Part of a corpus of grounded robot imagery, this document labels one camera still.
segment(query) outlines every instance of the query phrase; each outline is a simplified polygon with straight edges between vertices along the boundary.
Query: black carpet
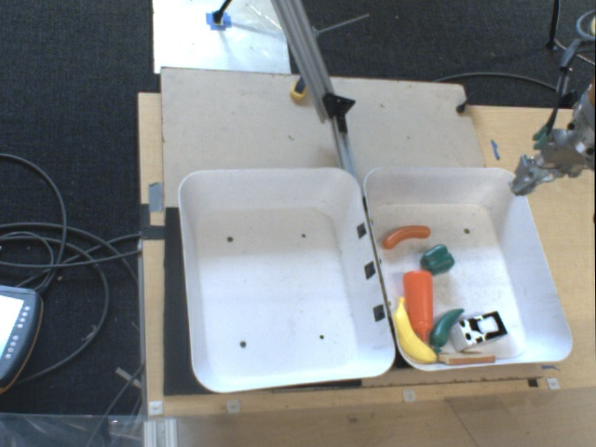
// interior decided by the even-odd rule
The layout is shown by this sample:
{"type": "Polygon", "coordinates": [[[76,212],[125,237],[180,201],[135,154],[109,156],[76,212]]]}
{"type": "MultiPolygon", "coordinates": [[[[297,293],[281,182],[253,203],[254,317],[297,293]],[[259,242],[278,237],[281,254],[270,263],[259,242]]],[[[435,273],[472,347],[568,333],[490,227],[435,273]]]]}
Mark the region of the black carpet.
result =
{"type": "MultiPolygon", "coordinates": [[[[158,90],[151,1],[0,0],[0,152],[45,169],[62,191],[69,224],[104,238],[140,228],[136,95],[158,90]]],[[[371,14],[320,37],[333,75],[434,80],[491,71],[557,80],[561,52],[545,49],[553,0],[304,1],[319,29],[371,14]]],[[[562,0],[565,44],[576,18],[593,6],[562,0]]],[[[578,61],[572,86],[583,90],[592,75],[593,67],[578,61]]],[[[475,104],[553,102],[547,89],[521,82],[466,86],[475,104]]],[[[30,171],[0,162],[0,177],[0,224],[59,220],[50,191],[30,171]]],[[[0,260],[11,259],[11,250],[3,247],[0,260]]],[[[36,260],[43,258],[41,252],[36,260]]],[[[0,412],[103,413],[124,385],[115,369],[137,369],[137,290],[118,264],[106,271],[110,316],[100,336],[63,369],[0,396],[0,412]]],[[[0,267],[0,284],[20,277],[0,267]]],[[[76,349],[93,330],[102,297],[92,270],[65,270],[47,292],[40,339],[23,376],[76,349]]],[[[137,397],[130,389],[114,413],[129,413],[137,397]]]]}

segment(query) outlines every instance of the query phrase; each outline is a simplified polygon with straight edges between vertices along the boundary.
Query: green cucumber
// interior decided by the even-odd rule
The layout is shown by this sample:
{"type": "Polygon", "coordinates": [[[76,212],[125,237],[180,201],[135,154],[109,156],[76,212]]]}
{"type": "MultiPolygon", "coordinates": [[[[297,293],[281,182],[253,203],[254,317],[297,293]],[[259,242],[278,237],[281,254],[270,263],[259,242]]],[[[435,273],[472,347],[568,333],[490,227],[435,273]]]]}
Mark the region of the green cucumber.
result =
{"type": "Polygon", "coordinates": [[[463,308],[456,308],[443,314],[435,323],[432,332],[430,332],[430,344],[435,352],[440,352],[440,349],[447,344],[449,337],[449,330],[457,321],[457,319],[464,313],[463,308]]]}

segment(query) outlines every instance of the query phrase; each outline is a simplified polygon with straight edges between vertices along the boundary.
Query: wooden table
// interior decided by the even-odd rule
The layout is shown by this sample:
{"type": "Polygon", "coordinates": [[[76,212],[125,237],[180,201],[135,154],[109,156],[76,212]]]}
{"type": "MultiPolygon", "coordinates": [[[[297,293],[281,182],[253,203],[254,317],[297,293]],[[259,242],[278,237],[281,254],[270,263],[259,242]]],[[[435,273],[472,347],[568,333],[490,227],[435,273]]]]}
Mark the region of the wooden table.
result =
{"type": "MultiPolygon", "coordinates": [[[[520,155],[531,151],[531,136],[548,116],[549,110],[544,109],[482,106],[470,106],[464,115],[473,120],[485,165],[511,171],[517,166],[520,155]],[[494,157],[491,141],[498,144],[500,160],[494,157]]],[[[570,111],[561,111],[559,118],[564,122],[570,116],[570,111]]],[[[146,204],[149,184],[163,181],[159,94],[139,95],[139,145],[141,199],[146,204]]],[[[359,431],[360,434],[368,432],[366,435],[374,437],[378,429],[384,429],[386,435],[380,439],[387,440],[387,445],[391,439],[391,445],[395,445],[396,430],[401,432],[400,439],[412,438],[411,445],[418,445],[416,439],[420,440],[420,445],[426,445],[423,439],[445,440],[444,445],[448,445],[451,438],[463,439],[462,432],[470,443],[461,440],[459,445],[478,445],[472,442],[484,438],[485,433],[478,431],[478,425],[485,425],[490,430],[494,420],[489,413],[501,416],[499,422],[504,422],[504,419],[510,420],[511,409],[517,409],[520,403],[529,406],[529,410],[516,413],[521,420],[514,423],[515,428],[511,427],[510,432],[521,432],[520,428],[526,428],[523,423],[526,422],[527,426],[533,426],[527,430],[543,435],[544,441],[556,440],[556,436],[547,436],[544,428],[538,428],[547,427],[551,422],[536,423],[535,417],[544,413],[564,413],[567,424],[561,432],[568,435],[568,430],[573,428],[580,436],[576,438],[584,439],[581,436],[587,435],[586,428],[596,421],[593,409],[587,408],[596,400],[594,175],[586,171],[579,179],[543,184],[529,199],[574,338],[573,352],[565,361],[555,366],[466,369],[463,370],[465,373],[400,370],[365,381],[363,387],[349,389],[164,396],[164,242],[144,240],[142,278],[148,405],[155,409],[153,413],[169,417],[207,416],[185,426],[180,435],[190,436],[190,439],[194,429],[200,429],[197,432],[201,432],[201,437],[205,435],[206,439],[211,439],[207,441],[208,445],[232,445],[235,435],[241,435],[246,445],[263,445],[264,427],[270,429],[273,440],[285,445],[298,445],[300,441],[302,445],[308,443],[306,437],[294,434],[307,426],[320,427],[321,432],[328,428],[340,429],[342,434],[329,438],[328,445],[335,445],[336,441],[339,445],[340,440],[342,445],[345,442],[364,445],[368,443],[366,436],[355,437],[350,432],[351,427],[365,419],[366,427],[359,431]],[[547,378],[556,379],[561,390],[549,391],[547,378]],[[529,379],[537,380],[537,386],[530,386],[529,379]],[[558,393],[556,401],[554,392],[558,393]],[[404,402],[413,397],[415,405],[404,402]],[[227,414],[237,410],[238,406],[241,416],[227,414]],[[401,418],[400,423],[395,422],[397,416],[401,418]],[[419,434],[423,431],[425,434],[422,437],[410,433],[406,436],[399,425],[402,428],[410,426],[407,429],[410,433],[419,429],[419,434]],[[470,430],[472,425],[476,426],[476,433],[470,430]]],[[[151,225],[164,223],[163,212],[152,212],[150,217],[151,225]]],[[[493,434],[496,440],[508,441],[503,430],[493,434]]]]}

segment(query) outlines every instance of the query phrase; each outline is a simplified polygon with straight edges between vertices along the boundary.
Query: white plastic bin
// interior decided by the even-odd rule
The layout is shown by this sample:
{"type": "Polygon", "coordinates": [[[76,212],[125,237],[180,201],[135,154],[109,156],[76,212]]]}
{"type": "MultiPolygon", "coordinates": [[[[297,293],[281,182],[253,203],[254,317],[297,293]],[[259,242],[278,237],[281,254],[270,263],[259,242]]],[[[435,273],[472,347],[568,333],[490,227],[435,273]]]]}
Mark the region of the white plastic bin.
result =
{"type": "Polygon", "coordinates": [[[193,370],[217,392],[373,377],[395,345],[362,193],[339,169],[180,186],[193,370]]]}
{"type": "MultiPolygon", "coordinates": [[[[496,354],[496,364],[559,361],[571,352],[571,333],[527,199],[508,188],[512,178],[502,169],[372,171],[364,190],[387,298],[395,310],[403,274],[444,244],[455,266],[433,278],[435,317],[452,308],[465,308],[462,318],[497,310],[508,335],[474,351],[496,354]],[[427,225],[431,236],[383,249],[385,236],[405,225],[427,225]]],[[[464,367],[407,360],[425,371],[464,367]]]]}

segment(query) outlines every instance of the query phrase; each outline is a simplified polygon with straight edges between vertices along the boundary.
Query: yellow banana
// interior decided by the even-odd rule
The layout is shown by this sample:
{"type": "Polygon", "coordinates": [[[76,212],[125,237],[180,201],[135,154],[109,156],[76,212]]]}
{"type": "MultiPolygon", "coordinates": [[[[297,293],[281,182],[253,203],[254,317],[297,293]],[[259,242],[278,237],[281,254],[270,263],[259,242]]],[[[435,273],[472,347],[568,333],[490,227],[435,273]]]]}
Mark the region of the yellow banana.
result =
{"type": "Polygon", "coordinates": [[[413,331],[403,302],[404,299],[400,298],[398,309],[393,314],[393,321],[395,322],[395,329],[398,333],[398,341],[400,342],[401,349],[409,358],[421,364],[437,362],[437,354],[413,331]]]}

